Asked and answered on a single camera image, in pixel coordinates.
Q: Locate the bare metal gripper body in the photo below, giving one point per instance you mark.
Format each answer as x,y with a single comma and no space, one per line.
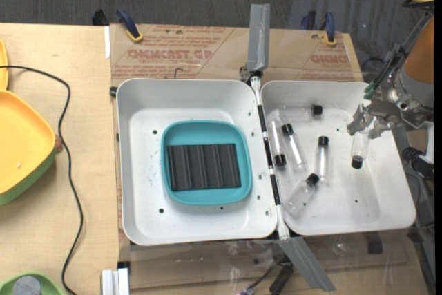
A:
388,107

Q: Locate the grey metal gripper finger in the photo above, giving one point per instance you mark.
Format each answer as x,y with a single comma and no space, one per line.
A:
357,121
380,127

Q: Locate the clear plastic bottle black cap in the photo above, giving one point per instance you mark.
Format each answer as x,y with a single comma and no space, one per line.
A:
277,145
323,159
304,111
296,150
300,197
359,148

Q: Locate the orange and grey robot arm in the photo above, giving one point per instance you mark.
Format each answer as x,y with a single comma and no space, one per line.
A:
419,55

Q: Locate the white plastic tray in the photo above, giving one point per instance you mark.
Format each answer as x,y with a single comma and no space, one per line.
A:
145,162
362,197

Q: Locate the thin black and white rod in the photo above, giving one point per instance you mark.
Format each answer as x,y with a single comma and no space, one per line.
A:
264,129

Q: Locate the teal plate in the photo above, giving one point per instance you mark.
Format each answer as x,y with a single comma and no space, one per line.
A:
203,131

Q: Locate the brown cardboard board red print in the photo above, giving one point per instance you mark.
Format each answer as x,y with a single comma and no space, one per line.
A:
214,52

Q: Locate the black ribbed insert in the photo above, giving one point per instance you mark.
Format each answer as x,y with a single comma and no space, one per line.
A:
203,167

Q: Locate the black hex key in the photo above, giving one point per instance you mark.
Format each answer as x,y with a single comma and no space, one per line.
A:
177,72

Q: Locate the brown round disc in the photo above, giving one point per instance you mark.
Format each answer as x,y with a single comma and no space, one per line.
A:
59,144

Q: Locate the yellow plate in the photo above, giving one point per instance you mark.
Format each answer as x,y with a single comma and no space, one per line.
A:
20,138

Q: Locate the green plate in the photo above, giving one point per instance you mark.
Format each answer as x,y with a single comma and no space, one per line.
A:
24,192
52,283

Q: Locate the grey can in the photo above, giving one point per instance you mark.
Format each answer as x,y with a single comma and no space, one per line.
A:
27,286

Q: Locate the black cylinder on white bracket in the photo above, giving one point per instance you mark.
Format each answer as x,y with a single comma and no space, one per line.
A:
419,160

